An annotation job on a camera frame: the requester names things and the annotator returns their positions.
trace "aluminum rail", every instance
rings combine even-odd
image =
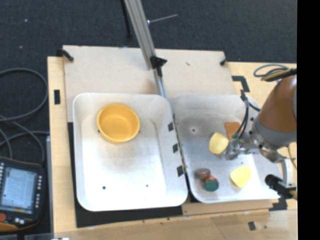
[[[154,79],[159,94],[164,98],[167,98],[162,76],[158,74],[157,70],[154,70],[155,68],[151,63],[151,58],[156,57],[156,51],[141,0],[124,0],[124,2],[128,10],[139,46],[142,50],[145,64],[149,70],[153,70]]]

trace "wooden table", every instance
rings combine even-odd
[[[232,76],[243,76],[250,88],[247,95],[254,98],[261,106],[275,83],[261,82],[253,77],[253,70],[265,63],[228,62]],[[52,163],[52,197],[53,197],[53,231],[56,237],[75,237],[75,239],[204,239],[215,236],[215,239],[232,239],[233,233],[227,230],[227,225],[233,224],[234,230],[244,234],[253,231],[248,228],[248,222],[263,221],[269,226],[264,231],[254,230],[254,234],[265,239],[286,232],[288,239],[298,237],[298,202],[288,200],[288,210],[269,212],[269,208],[278,200],[238,201],[217,204],[186,202],[182,205],[183,216],[119,222],[98,225],[94,227],[77,228],[74,203],[72,170],[69,151],[69,136],[67,129],[66,93],[64,78],[64,60],[62,57],[48,57],[48,87],[49,87],[49,116]],[[234,82],[236,90],[242,89],[240,82]],[[55,90],[60,91],[60,103],[55,104]],[[281,153],[288,156],[288,149]],[[297,145],[290,145],[290,153],[297,156]],[[294,171],[297,182],[297,171]]]

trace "white tray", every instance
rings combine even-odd
[[[108,104],[132,108],[140,131],[113,144],[98,132],[98,112]],[[159,95],[83,93],[73,102],[76,193],[89,211],[174,207],[188,196],[169,102]]]
[[[249,100],[258,107],[253,99],[249,97]],[[239,95],[182,95],[171,103],[190,190],[196,199],[202,203],[218,203],[279,198],[265,183],[268,174],[282,178],[278,164],[271,163],[261,154],[239,155],[234,160],[226,160],[209,151],[209,141],[214,132],[227,136],[225,122],[241,124],[245,105]],[[254,109],[249,109],[249,119],[257,114]],[[246,131],[251,127],[249,120]],[[230,173],[240,166],[250,167],[252,173],[250,181],[243,188],[236,187],[230,179]],[[219,181],[218,190],[210,192],[204,189],[201,181],[195,177],[195,170],[199,168],[210,169]]]

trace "black bracket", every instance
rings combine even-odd
[[[74,60],[74,57],[71,57],[70,54],[69,54],[66,50],[64,50],[64,49],[58,49],[58,50],[56,50],[55,55],[56,55],[57,57],[66,56],[66,57],[68,58],[68,60],[71,61],[71,62]]]
[[[293,198],[290,191],[295,191],[297,189],[295,186],[285,187],[282,184],[279,184],[283,182],[283,180],[272,174],[269,174],[268,176],[266,176],[264,181],[270,187],[270,189],[273,189],[274,191],[276,191],[278,195],[280,195],[284,199]]]
[[[249,86],[248,86],[248,83],[247,83],[247,80],[244,76],[242,75],[232,75],[232,81],[236,82],[236,81],[239,81],[241,82],[242,84],[242,88],[243,90],[246,92],[246,93],[249,93],[250,92],[250,89],[249,89]]]
[[[167,60],[164,59],[164,58],[159,58],[159,57],[156,57],[156,56],[152,56],[150,58],[150,62],[151,62],[151,65],[152,65],[152,68],[153,69],[156,69],[156,72],[158,74],[159,77],[162,77],[162,70],[161,70],[161,67],[166,64]]]

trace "black clip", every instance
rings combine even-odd
[[[162,77],[163,75],[162,75],[161,67],[164,64],[166,64],[167,60],[164,59],[164,58],[159,58],[159,57],[156,57],[156,56],[152,56],[150,58],[150,61],[151,61],[152,68],[156,69],[156,72],[157,72],[159,77]]]
[[[224,60],[220,61],[220,65],[224,66],[226,64],[226,62],[227,62],[227,59],[225,58]]]
[[[74,60],[74,57],[71,57],[70,56],[70,54],[66,51],[66,50],[64,50],[64,49],[58,49],[58,50],[56,50],[56,56],[57,57],[63,57],[63,56],[66,56],[67,57],[67,59],[69,60],[69,61],[73,61]]]

